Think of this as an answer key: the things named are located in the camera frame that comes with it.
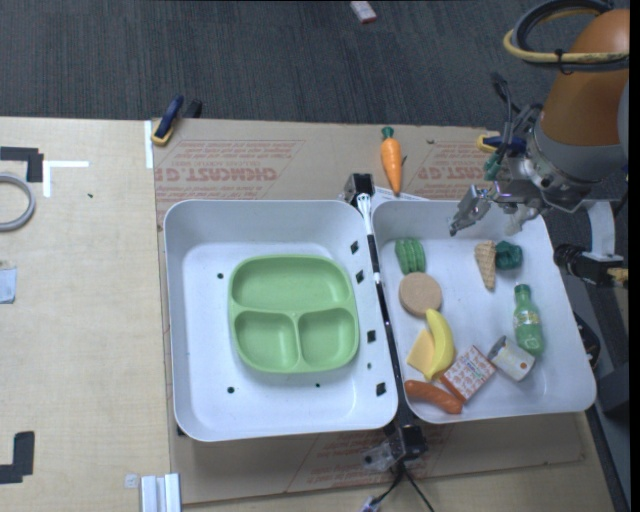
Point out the white can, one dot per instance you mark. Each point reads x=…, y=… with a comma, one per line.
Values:
x=512, y=360

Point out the orange carrot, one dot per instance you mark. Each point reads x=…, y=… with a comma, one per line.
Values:
x=392, y=162

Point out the orange and white carton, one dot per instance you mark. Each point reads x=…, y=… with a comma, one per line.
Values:
x=469, y=374

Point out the orange sausage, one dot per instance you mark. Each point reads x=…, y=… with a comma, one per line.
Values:
x=432, y=396

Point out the dark green broccoli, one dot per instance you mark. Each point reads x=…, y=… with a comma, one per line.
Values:
x=509, y=256

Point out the yellow cheese wedge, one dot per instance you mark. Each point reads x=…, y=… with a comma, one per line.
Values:
x=421, y=352

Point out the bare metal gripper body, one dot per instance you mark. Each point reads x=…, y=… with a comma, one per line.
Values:
x=532, y=185

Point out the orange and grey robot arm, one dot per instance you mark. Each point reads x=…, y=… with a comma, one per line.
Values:
x=580, y=110

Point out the yellow banana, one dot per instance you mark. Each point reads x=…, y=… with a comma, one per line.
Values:
x=442, y=340

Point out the small red and white box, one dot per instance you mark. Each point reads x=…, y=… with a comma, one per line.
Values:
x=364, y=12

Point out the brown cardboard board red print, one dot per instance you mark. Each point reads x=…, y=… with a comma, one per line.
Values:
x=300, y=165

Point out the tan ice cream cone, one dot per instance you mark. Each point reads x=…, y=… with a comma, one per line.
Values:
x=486, y=262

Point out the round tan biscuit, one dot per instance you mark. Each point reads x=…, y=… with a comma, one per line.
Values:
x=420, y=294

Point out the thin black and white rod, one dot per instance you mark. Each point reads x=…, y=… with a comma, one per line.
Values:
x=385, y=305

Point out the green divided plate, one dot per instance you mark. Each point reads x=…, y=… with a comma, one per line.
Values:
x=290, y=280

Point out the green ribbed toy vegetable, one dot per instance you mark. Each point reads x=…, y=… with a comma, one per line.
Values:
x=410, y=256

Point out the white plastic tray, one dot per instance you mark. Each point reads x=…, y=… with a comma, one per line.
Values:
x=480, y=315
x=200, y=325

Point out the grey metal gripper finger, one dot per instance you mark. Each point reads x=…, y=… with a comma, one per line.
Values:
x=470, y=207
x=521, y=220

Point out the black cylinder on white bracket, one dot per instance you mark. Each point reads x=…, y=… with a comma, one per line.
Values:
x=595, y=267

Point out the green bottle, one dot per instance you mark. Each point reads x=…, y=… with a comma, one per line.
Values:
x=528, y=322

